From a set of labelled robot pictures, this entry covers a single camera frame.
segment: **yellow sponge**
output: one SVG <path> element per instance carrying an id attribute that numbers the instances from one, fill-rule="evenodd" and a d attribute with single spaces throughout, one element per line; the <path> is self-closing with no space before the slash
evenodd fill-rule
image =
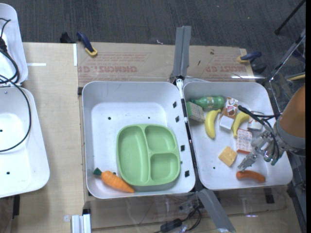
<path id="1" fill-rule="evenodd" d="M 230 148 L 229 146 L 225 147 L 225 149 L 218 156 L 220 160 L 222 160 L 227 166 L 231 166 L 235 159 L 237 158 L 237 153 Z"/>

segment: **light wood surface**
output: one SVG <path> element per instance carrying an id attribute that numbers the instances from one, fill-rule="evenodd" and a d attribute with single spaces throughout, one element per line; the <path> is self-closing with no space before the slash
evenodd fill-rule
<path id="1" fill-rule="evenodd" d="M 34 96 L 48 155 L 51 176 L 43 188 L 20 195 L 20 211 L 12 233 L 69 233 L 66 215 L 81 215 L 84 183 L 78 75 L 73 44 L 23 43 L 28 80 L 23 87 Z M 281 210 L 229 216 L 238 233 L 301 232 L 292 200 L 282 194 Z M 192 225 L 195 220 L 187 222 Z M 160 224 L 93 230 L 97 233 L 152 233 Z M 209 217 L 193 232 L 219 232 Z"/>

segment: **green bottle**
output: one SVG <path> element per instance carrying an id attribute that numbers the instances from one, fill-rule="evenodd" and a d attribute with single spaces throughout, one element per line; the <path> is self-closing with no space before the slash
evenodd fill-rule
<path id="1" fill-rule="evenodd" d="M 190 102 L 201 106 L 204 110 L 218 110 L 223 108 L 225 105 L 225 99 L 221 96 L 190 99 Z"/>

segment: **yellow banana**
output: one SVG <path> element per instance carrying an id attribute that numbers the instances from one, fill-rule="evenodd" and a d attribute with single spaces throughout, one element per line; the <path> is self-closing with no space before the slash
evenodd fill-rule
<path id="1" fill-rule="evenodd" d="M 237 116 L 234 119 L 234 122 L 232 124 L 232 131 L 233 131 L 233 136 L 237 137 L 237 131 L 241 123 L 249 119 L 249 115 L 244 113 L 243 111 L 240 111 Z"/>
<path id="2" fill-rule="evenodd" d="M 205 117 L 205 131 L 207 135 L 214 139 L 216 136 L 215 132 L 215 119 L 216 116 L 221 112 L 221 109 L 209 111 Z"/>

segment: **carrot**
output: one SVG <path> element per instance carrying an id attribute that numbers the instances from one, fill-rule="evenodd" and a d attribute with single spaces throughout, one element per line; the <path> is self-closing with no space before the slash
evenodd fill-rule
<path id="1" fill-rule="evenodd" d="M 100 175 L 102 181 L 113 188 L 124 192 L 134 192 L 133 188 L 130 187 L 128 183 L 110 171 L 101 172 L 99 168 L 96 168 L 93 174 Z"/>
<path id="2" fill-rule="evenodd" d="M 237 176 L 238 180 L 254 179 L 254 180 L 257 180 L 260 183 L 266 181 L 266 177 L 264 177 L 261 173 L 257 173 L 255 171 L 250 171 L 250 170 L 238 171 L 236 176 Z"/>

